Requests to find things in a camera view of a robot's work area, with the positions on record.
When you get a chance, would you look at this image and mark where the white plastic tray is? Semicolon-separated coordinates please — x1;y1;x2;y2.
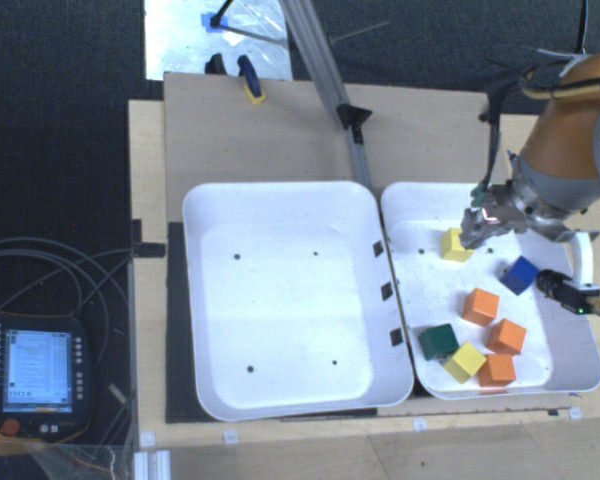
181;180;416;423
379;181;600;401

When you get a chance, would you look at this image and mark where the black cylinder on white bracket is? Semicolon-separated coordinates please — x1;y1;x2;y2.
536;229;600;317

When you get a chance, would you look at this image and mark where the brown cardboard board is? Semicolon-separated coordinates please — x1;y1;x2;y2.
162;70;572;420

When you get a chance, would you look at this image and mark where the orange cube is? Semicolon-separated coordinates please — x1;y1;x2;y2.
461;287;501;328
477;353;518;389
486;317;528;356

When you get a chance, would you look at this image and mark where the blue cube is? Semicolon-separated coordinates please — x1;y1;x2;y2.
498;255;541;297

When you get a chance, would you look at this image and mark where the yellow cube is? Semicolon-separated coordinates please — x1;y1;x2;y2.
440;227;476;264
442;341;488;385

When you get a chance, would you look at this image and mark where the green cube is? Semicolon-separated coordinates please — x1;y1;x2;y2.
418;323;461;362

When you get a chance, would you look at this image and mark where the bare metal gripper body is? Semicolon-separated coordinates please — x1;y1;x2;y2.
478;183;584;242

